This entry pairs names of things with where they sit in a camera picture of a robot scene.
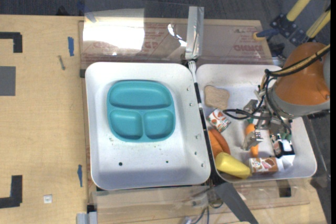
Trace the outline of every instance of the black tape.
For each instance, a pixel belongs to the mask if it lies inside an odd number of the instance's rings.
[[[0,32],[0,39],[12,39],[13,52],[22,53],[22,35],[20,32]]]
[[[0,208],[19,207],[22,203],[22,175],[12,176],[10,196],[0,198]]]

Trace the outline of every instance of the blue tray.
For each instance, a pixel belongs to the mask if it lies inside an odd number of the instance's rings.
[[[175,129],[175,108],[170,91],[161,83],[124,80],[107,95],[111,132],[127,142],[157,142]]]

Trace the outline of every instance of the sponge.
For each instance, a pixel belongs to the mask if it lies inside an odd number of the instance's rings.
[[[230,93],[227,90],[218,89],[213,86],[206,86],[204,88],[204,99],[207,106],[225,110],[227,109],[229,97]]]

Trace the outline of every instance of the table top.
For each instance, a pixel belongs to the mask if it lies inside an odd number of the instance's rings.
[[[13,175],[23,177],[19,207],[1,208],[1,223],[75,223],[89,198],[79,22],[75,16],[0,15],[1,32],[20,32],[23,52],[0,39],[0,66],[15,67],[15,96],[0,96],[0,197]],[[73,38],[74,53],[69,52]],[[65,69],[58,56],[61,56]],[[252,210],[260,223],[325,223],[316,190],[302,188],[303,205]],[[44,196],[52,195],[45,203]],[[232,213],[211,223],[237,222]],[[146,223],[180,223],[181,218]],[[102,215],[99,223],[109,223]]]

